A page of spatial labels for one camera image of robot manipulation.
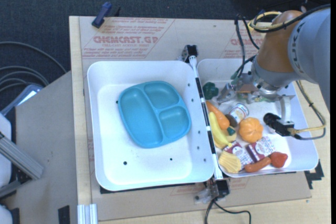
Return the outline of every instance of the tin can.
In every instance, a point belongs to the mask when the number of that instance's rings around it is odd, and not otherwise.
[[[230,125],[232,127],[237,127],[238,124],[248,115],[248,108],[245,105],[238,103],[230,110],[228,114],[226,114],[226,117],[230,121]]]

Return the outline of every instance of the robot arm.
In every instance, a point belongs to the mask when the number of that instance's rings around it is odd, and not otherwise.
[[[300,15],[301,12],[289,10],[272,24]],[[319,85],[330,111],[330,17],[330,8],[321,9],[265,35],[251,68],[253,85],[260,95],[272,99],[282,87],[304,79]]]

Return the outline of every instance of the blue tool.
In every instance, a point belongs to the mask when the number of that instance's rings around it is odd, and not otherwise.
[[[110,2],[105,2],[103,6],[101,7],[101,10],[95,20],[92,22],[92,25],[100,28],[101,25],[105,22],[104,17],[107,15],[107,13],[110,12],[112,8],[112,4]]]

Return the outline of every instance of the hot dog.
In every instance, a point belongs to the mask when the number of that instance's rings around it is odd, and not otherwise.
[[[254,173],[256,171],[259,171],[260,169],[263,169],[264,167],[266,167],[270,163],[271,163],[271,158],[270,157],[265,157],[265,158],[261,159],[260,161],[258,161],[256,163],[251,163],[251,164],[245,165],[244,169],[248,173]]]

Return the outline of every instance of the blue plate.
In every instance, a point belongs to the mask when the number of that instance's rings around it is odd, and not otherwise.
[[[150,81],[125,89],[118,100],[122,122],[141,147],[154,148],[186,135],[191,119],[177,90],[164,81]]]

